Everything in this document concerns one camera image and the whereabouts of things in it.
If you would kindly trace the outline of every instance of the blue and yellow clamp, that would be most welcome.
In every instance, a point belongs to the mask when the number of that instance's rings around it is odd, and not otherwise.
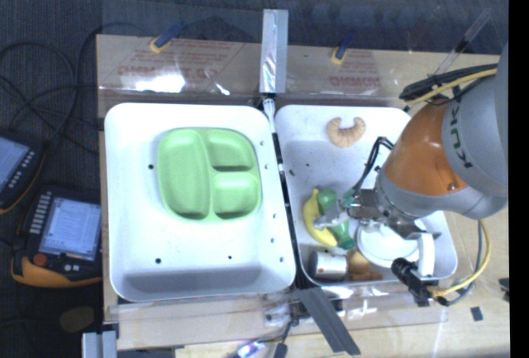
[[[353,31],[348,31],[340,44],[332,51],[331,61],[334,64],[341,64],[344,62],[347,55],[347,48],[349,48],[350,43],[353,41],[354,34]]]
[[[150,42],[150,49],[156,54],[166,50],[171,45],[171,40],[178,37],[185,26],[186,23],[184,21],[179,21],[178,23],[173,24],[164,33]]]

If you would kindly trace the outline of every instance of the wooden table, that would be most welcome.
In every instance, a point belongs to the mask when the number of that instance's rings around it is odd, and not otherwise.
[[[213,98],[200,96],[189,99],[182,94],[153,94],[118,89],[117,69],[130,65],[127,60],[135,57],[146,41],[132,36],[98,37],[98,80],[103,87],[99,89],[98,95],[100,118],[103,119],[113,105],[127,101],[171,103],[198,100],[251,103],[251,99],[257,95],[255,82],[259,79],[259,66],[256,67],[256,63],[259,62],[260,46],[253,44],[228,45],[232,51],[235,48],[237,52],[228,54],[229,63],[222,67],[222,71],[226,71],[226,77],[223,79],[221,72],[217,81],[231,89],[233,95],[230,98],[217,95]],[[327,48],[289,47],[288,74],[293,79],[290,88],[295,91],[291,95],[294,101],[304,102],[309,99],[321,103],[348,103],[358,106],[367,99],[368,103],[375,102],[381,106],[402,106],[396,99],[400,90],[413,81],[423,79],[445,58],[443,54],[433,53],[358,51],[357,55],[351,53],[350,65],[344,70],[345,73],[338,74],[336,65],[328,59],[329,54],[330,50]],[[453,68],[496,63],[498,58],[492,55],[462,55]],[[356,67],[355,60],[361,62]],[[207,68],[207,62],[202,61],[199,64]],[[245,74],[247,77],[240,81],[236,77],[237,74]],[[364,87],[358,82],[362,78],[366,84]],[[332,90],[333,86],[344,88],[346,94]],[[118,325],[117,349],[126,351],[169,348],[177,357],[217,358],[229,356],[247,341],[281,334],[283,328],[267,322],[264,311],[272,308],[277,298],[246,296],[163,303],[119,301],[108,274],[108,215],[103,132],[100,134],[100,141],[104,311],[105,322]],[[454,274],[457,279],[473,269],[478,250],[477,225],[475,221],[452,212],[446,214],[446,220],[460,262]],[[510,308],[505,292],[499,284],[500,279],[509,277],[508,209],[487,218],[485,222],[491,235],[492,258],[474,291],[463,301],[449,308],[436,303],[420,308],[412,302],[411,295],[406,294],[405,287],[396,286],[393,288],[395,298],[406,299],[399,299],[391,306],[370,300],[367,302],[369,312],[366,312],[365,308],[362,309],[365,303],[355,302],[355,298],[345,303],[346,310],[341,317],[350,329],[362,356],[510,355]],[[332,352],[312,319],[292,327],[286,344],[288,356],[292,358],[347,356],[344,353]],[[269,347],[255,356],[259,358],[273,355],[274,344],[269,344]]]

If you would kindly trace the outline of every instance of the display screen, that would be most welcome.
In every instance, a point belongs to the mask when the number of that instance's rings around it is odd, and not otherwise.
[[[101,207],[67,198],[55,198],[51,205],[40,252],[76,256],[94,261],[98,251]]]
[[[30,147],[0,137],[0,191],[12,179],[13,171],[26,156]]]

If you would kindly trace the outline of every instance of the green divided tray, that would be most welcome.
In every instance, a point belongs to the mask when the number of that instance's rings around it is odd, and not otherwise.
[[[167,132],[158,146],[158,182],[171,213],[200,222],[249,216],[262,198],[254,147],[229,129]]]

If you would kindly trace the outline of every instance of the yellow toy banana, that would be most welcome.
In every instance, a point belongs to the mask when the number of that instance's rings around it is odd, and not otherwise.
[[[318,189],[312,190],[312,196],[303,204],[303,220],[311,236],[325,246],[336,246],[336,238],[329,229],[318,230],[314,228],[314,219],[320,217],[320,210],[317,205]]]

